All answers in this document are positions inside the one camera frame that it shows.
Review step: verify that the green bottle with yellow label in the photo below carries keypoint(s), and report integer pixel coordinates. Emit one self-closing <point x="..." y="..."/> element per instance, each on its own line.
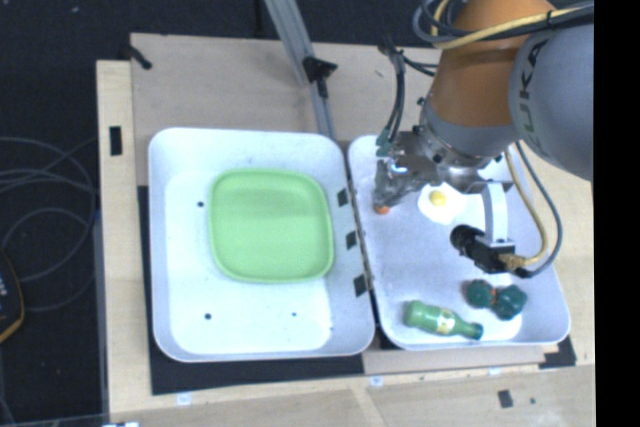
<point x="435" y="319"/>

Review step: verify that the white plastic tray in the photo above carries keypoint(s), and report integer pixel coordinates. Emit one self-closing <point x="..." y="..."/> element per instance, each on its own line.
<point x="415" y="255"/>
<point x="190" y="240"/>

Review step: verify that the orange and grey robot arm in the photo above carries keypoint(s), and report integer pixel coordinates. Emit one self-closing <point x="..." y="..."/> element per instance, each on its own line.
<point x="480" y="65"/>

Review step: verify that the orange carrot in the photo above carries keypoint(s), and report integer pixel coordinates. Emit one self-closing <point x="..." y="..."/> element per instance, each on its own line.
<point x="383" y="209"/>

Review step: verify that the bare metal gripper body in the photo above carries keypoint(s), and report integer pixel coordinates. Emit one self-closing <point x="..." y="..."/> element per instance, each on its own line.
<point x="425" y="160"/>

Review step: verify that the brown cardboard board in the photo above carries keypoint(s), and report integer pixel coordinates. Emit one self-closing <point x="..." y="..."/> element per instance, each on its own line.
<point x="225" y="85"/>

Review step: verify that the black cylinder on white bracket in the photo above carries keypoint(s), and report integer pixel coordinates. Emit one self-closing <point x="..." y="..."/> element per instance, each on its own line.
<point x="482" y="247"/>

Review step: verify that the dark green broccoli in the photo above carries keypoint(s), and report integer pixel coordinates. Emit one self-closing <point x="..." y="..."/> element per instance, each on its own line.
<point x="507" y="302"/>

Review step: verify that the green plate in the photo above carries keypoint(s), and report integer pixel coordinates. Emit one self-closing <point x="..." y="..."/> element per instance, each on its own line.
<point x="270" y="225"/>

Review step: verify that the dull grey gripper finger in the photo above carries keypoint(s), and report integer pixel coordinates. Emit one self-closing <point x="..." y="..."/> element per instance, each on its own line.
<point x="397" y="196"/>
<point x="382" y="196"/>

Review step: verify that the white and yellow fried egg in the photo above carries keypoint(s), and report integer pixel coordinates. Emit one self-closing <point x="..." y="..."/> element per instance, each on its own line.
<point x="440" y="207"/>

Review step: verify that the thin black rod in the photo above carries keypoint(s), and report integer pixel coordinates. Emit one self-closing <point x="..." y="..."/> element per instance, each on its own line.
<point x="361" y="235"/>

